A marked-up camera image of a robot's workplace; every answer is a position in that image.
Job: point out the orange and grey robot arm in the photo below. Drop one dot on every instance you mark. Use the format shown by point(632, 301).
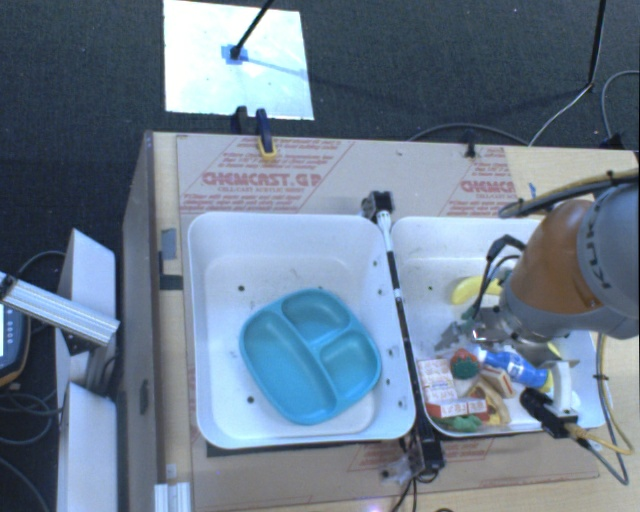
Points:
point(560, 260)

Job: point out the red and green strawberry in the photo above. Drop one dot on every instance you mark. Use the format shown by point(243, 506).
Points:
point(464, 364)

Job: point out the yellow banana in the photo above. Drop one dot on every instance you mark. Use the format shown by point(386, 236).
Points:
point(465, 290)

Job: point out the black cylinder on white bracket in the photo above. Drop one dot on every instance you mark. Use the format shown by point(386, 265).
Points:
point(557, 417)

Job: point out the thin black and white rod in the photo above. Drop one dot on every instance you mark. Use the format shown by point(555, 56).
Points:
point(396, 285)

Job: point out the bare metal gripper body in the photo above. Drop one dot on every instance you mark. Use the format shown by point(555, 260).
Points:
point(505, 334)

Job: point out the brown cardboard board red print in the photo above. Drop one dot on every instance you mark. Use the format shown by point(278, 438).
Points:
point(300, 175)

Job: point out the green broccoli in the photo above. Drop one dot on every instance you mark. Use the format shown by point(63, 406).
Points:
point(462, 423)

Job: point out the pizza slice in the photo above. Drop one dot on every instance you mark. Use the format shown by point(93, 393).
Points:
point(492, 407)

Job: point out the white carton red print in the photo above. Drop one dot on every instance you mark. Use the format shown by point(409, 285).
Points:
point(436, 377)
point(457, 407)

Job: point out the white plastic tray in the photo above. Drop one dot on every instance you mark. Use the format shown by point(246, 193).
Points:
point(425, 260)
point(280, 250)

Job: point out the blue divided plate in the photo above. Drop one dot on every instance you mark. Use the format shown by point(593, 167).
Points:
point(300, 360)

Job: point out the blue and white bottle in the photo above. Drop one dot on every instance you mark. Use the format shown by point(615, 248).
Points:
point(510, 367)

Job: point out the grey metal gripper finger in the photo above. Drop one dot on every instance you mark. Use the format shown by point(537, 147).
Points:
point(461, 328)
point(446, 341)

